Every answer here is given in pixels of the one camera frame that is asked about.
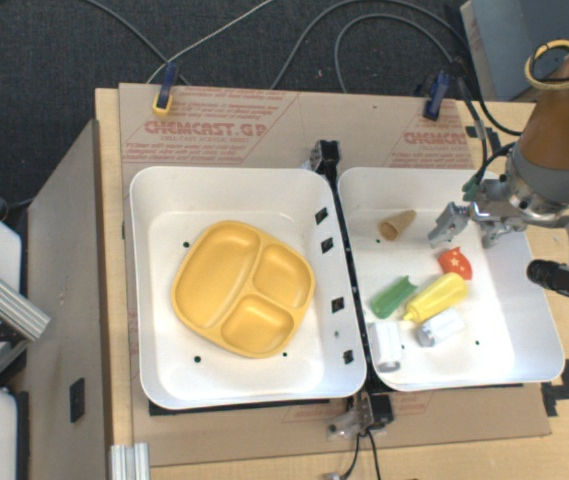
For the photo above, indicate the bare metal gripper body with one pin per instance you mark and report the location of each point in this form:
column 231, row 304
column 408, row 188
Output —
column 539, row 210

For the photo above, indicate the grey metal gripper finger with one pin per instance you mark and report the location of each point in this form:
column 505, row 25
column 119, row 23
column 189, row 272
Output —
column 495, row 235
column 446, row 224

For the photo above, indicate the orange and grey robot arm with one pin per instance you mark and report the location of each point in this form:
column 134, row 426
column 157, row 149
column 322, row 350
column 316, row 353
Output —
column 551, row 133

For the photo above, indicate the red packet with yellow stars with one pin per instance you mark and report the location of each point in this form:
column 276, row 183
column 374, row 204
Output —
column 456, row 263

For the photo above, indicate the tan ice cream cone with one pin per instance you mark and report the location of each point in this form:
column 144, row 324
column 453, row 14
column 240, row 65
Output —
column 396, row 225

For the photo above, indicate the yellow squeeze bottle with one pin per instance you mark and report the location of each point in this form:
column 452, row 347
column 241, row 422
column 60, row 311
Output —
column 439, row 295

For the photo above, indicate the green toy vegetable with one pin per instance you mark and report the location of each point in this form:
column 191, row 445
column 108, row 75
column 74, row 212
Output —
column 389, row 298

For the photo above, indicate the white plastic tray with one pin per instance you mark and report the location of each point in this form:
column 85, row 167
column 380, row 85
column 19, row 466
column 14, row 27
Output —
column 509, row 328
column 244, row 188

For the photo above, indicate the white and grey bottle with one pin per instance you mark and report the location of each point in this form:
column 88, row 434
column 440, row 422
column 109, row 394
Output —
column 441, row 327

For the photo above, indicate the thin black and white rod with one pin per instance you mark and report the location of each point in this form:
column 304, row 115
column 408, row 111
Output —
column 351, row 268

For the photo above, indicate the white plastic cup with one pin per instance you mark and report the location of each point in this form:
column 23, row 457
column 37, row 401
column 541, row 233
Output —
column 385, row 343

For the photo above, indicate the yellow divided plate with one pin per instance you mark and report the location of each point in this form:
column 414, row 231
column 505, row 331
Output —
column 224, row 268

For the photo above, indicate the brown cardboard board red print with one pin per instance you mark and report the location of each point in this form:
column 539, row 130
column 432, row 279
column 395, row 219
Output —
column 224, row 128

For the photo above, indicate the black cylinder on white bracket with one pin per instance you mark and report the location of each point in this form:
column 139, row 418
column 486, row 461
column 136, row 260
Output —
column 559, row 275

